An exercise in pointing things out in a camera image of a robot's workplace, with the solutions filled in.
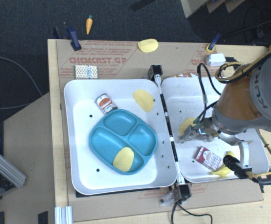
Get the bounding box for yellow potato chip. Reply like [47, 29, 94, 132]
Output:
[178, 117, 198, 134]
[132, 89, 155, 113]
[137, 38, 160, 54]
[210, 151, 236, 178]
[112, 147, 135, 173]

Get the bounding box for thin black and white rod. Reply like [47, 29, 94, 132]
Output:
[154, 74, 185, 184]

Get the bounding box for red and white can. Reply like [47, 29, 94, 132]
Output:
[95, 93, 118, 115]

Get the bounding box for blue divided plate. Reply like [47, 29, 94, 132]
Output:
[88, 108, 159, 175]

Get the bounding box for red and white carton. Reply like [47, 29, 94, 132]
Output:
[194, 146, 222, 172]

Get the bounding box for brown cardboard board red print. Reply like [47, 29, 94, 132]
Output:
[56, 39, 265, 223]

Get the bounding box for patterned white packet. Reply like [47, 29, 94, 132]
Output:
[74, 64, 98, 80]

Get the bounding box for white box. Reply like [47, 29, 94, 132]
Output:
[205, 53, 227, 67]

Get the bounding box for orange and white packet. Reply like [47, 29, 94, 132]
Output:
[171, 72, 193, 78]

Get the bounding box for orange carrot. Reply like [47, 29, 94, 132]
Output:
[85, 14, 93, 35]

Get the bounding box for white plastic tray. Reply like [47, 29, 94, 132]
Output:
[63, 78, 179, 195]
[160, 76, 271, 184]

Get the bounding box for black cylinder on white bracket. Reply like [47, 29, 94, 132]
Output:
[222, 141, 253, 180]

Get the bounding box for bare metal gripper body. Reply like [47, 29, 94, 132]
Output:
[195, 122, 239, 147]

